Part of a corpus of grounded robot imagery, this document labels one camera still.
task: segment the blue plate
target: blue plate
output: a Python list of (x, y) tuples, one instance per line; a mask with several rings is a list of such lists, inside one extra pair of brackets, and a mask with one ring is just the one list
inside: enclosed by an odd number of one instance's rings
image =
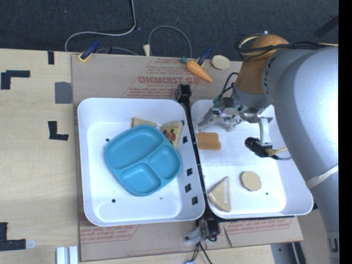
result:
[(111, 140), (105, 161), (118, 181), (132, 194), (150, 195), (181, 171), (179, 153), (158, 129), (138, 125)]

